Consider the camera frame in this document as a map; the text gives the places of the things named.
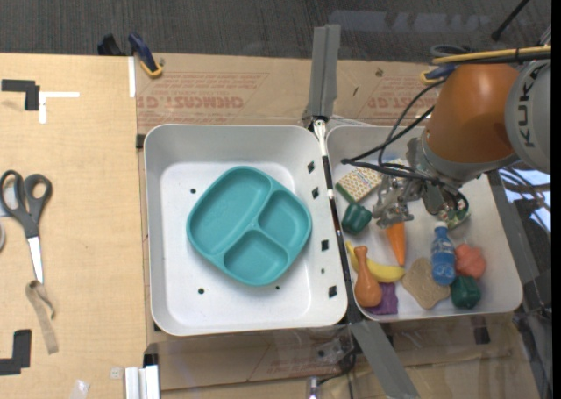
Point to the blue plastic bottle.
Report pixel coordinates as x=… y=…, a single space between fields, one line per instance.
x=442 y=257

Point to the tan bread slice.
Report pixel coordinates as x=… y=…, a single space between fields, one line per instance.
x=424 y=285

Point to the teal divided plate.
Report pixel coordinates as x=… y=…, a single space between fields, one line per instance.
x=232 y=208

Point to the salmon pink toy food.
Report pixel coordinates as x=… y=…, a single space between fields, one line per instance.
x=470 y=260

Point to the beige tape strip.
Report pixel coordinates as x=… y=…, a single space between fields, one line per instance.
x=44 y=318

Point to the purple grapes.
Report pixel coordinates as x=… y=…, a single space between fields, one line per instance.
x=388 y=301

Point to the orange carrot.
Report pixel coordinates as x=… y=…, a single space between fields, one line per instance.
x=397 y=241

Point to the colourful printed packet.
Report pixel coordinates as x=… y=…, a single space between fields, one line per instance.
x=358 y=182

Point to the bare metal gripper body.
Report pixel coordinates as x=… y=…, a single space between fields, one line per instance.
x=414 y=189

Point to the orange chicken drumstick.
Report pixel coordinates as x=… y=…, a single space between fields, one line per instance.
x=367 y=287

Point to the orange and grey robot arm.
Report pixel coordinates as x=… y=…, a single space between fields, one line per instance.
x=475 y=116

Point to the white plastic tray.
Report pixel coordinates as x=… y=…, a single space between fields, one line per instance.
x=495 y=257
x=184 y=301

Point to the green bell pepper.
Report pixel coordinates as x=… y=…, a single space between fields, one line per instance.
x=356 y=218
x=465 y=293

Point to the yellow banana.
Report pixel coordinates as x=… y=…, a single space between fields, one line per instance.
x=388 y=272

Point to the brown cardboard board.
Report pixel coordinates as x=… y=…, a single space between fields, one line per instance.
x=228 y=94

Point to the small green and white can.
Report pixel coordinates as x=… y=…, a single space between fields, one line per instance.
x=456 y=215

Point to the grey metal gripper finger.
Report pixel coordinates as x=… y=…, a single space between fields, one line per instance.
x=403 y=213
x=382 y=217

